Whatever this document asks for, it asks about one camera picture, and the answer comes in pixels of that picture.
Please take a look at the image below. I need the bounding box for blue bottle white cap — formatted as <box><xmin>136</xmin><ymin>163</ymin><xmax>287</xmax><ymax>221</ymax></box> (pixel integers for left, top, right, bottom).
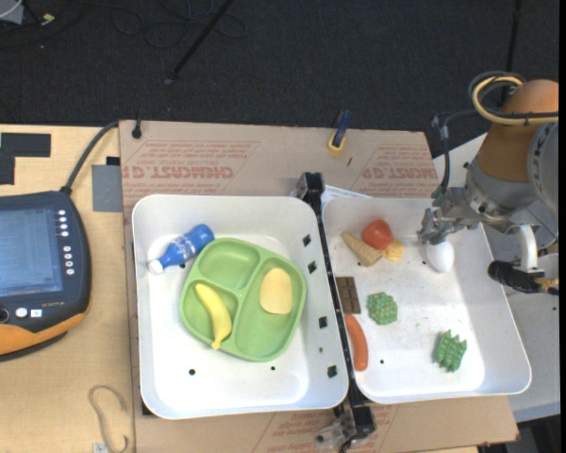
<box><xmin>147</xmin><ymin>223</ymin><xmax>216</xmax><ymax>277</ymax></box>

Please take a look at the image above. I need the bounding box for black cylinder on white bracket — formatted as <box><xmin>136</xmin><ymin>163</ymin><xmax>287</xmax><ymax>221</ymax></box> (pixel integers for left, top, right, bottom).
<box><xmin>487</xmin><ymin>224</ymin><xmax>560</xmax><ymax>296</ymax></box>

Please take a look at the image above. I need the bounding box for small yellow toy food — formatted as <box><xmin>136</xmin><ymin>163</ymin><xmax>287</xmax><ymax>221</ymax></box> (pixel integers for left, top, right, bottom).
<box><xmin>381</xmin><ymin>239</ymin><xmax>406</xmax><ymax>263</ymax></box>

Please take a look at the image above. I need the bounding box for yellow banana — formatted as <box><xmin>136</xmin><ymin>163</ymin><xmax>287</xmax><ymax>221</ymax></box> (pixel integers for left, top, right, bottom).
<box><xmin>193</xmin><ymin>282</ymin><xmax>234</xmax><ymax>351</ymax></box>

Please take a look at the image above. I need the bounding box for red toy pepper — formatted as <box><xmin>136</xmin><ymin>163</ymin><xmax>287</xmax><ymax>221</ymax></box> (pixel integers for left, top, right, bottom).
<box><xmin>361</xmin><ymin>219</ymin><xmax>395</xmax><ymax>251</ymax></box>

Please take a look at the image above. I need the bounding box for brown cardboard board red print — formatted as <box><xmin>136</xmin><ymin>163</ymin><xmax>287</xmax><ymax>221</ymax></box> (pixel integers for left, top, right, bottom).
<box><xmin>117</xmin><ymin>119</ymin><xmax>521</xmax><ymax>453</ymax></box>

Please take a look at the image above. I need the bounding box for yellow oval potato slice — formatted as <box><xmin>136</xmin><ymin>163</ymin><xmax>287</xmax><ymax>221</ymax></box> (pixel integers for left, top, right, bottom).
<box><xmin>258</xmin><ymin>267</ymin><xmax>294</xmax><ymax>316</ymax></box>

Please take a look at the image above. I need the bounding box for brown chocolate bar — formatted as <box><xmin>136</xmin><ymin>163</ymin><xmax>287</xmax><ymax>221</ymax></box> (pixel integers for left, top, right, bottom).
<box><xmin>335</xmin><ymin>276</ymin><xmax>362</xmax><ymax>315</ymax></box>

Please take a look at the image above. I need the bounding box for round green peas cluster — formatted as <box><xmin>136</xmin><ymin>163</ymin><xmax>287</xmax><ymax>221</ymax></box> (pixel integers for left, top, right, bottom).
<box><xmin>365</xmin><ymin>291</ymin><xmax>400</xmax><ymax>327</ymax></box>

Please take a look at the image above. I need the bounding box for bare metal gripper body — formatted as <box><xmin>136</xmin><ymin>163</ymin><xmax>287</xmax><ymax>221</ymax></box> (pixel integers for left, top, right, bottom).
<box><xmin>424</xmin><ymin>187</ymin><xmax>483</xmax><ymax>241</ymax></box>

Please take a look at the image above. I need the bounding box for tan ice cream cone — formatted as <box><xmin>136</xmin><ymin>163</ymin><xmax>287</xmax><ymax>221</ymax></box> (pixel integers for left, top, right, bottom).
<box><xmin>341</xmin><ymin>231</ymin><xmax>384</xmax><ymax>268</ymax></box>

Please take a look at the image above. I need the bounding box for green divided plate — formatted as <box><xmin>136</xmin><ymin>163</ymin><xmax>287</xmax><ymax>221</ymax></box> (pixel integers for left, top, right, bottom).
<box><xmin>178</xmin><ymin>237</ymin><xmax>308</xmax><ymax>363</ymax></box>

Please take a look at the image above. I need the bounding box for orange sausage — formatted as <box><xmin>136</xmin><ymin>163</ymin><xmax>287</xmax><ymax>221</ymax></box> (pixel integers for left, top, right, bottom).
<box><xmin>343</xmin><ymin>313</ymin><xmax>370</xmax><ymax>373</ymax></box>

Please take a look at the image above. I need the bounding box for green ridged toy vegetable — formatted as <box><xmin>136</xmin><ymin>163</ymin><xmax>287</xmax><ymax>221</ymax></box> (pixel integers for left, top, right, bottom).
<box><xmin>434</xmin><ymin>328</ymin><xmax>469</xmax><ymax>374</ymax></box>

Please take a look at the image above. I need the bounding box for white plastic tray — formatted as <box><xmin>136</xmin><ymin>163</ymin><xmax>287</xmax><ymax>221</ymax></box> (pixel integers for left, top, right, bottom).
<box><xmin>321</xmin><ymin>195</ymin><xmax>533</xmax><ymax>406</ymax></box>
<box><xmin>131</xmin><ymin>193</ymin><xmax>350</xmax><ymax>421</ymax></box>

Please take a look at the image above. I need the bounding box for white egg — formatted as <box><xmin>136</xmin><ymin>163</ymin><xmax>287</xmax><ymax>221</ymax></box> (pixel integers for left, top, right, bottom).
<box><xmin>425</xmin><ymin>240</ymin><xmax>456</xmax><ymax>274</ymax></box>

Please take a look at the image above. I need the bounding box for black block with thin wires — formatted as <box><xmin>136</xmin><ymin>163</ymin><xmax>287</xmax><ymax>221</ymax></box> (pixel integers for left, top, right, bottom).
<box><xmin>333</xmin><ymin>401</ymin><xmax>378</xmax><ymax>448</ymax></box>
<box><xmin>295</xmin><ymin>172</ymin><xmax>326</xmax><ymax>203</ymax></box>

